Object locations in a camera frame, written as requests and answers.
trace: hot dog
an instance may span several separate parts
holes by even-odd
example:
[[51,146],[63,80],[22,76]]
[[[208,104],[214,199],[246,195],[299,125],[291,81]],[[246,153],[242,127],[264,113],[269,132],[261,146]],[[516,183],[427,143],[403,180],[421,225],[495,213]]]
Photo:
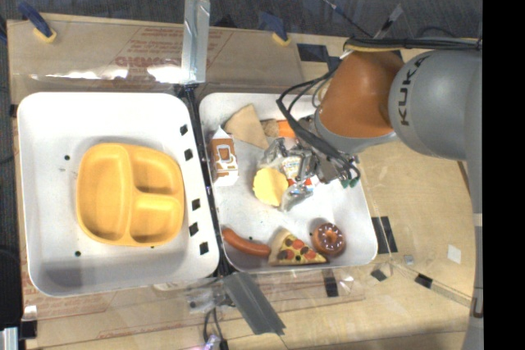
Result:
[[257,257],[268,257],[270,255],[270,247],[264,243],[253,243],[247,239],[241,238],[232,229],[225,228],[222,230],[222,237],[233,248],[249,255]]

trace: chocolate milk carton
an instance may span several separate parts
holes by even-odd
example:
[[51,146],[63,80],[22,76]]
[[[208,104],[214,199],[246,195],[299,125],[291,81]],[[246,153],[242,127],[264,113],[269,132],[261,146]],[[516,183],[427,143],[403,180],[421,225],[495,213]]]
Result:
[[233,139],[221,127],[210,140],[209,156],[213,183],[219,187],[235,184],[239,178],[239,167]]

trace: blue clamp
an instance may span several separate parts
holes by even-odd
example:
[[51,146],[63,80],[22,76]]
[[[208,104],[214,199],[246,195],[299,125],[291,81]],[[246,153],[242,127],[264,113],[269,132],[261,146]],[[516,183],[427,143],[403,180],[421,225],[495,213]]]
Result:
[[266,30],[270,29],[273,31],[273,39],[282,46],[290,44],[290,39],[285,30],[285,24],[281,18],[272,15],[268,12],[259,13],[259,29]]
[[28,2],[20,2],[18,11],[34,25],[34,33],[46,43],[52,43],[57,33],[48,25],[42,15]]

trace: yellow plate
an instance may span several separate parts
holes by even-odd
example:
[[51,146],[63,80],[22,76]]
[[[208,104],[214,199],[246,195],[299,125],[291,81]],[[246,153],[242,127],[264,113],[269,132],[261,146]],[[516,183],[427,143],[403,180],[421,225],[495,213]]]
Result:
[[113,245],[161,245],[179,234],[184,210],[182,173],[167,154],[101,143],[82,157],[76,215],[90,238]]

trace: yellow cheese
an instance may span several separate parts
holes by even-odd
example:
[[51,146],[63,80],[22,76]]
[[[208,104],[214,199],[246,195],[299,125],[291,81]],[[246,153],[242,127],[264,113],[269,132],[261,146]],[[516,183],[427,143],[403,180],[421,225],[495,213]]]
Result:
[[288,188],[286,176],[274,168],[262,168],[253,179],[253,192],[261,202],[279,207]]

